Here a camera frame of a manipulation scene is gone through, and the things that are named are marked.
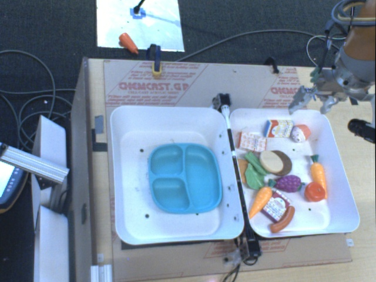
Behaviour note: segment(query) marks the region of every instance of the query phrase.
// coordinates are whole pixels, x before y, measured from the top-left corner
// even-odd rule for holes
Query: blue divided plate
[[[222,199],[217,159],[203,145],[162,145],[149,157],[149,182],[156,205],[169,213],[202,213]]]

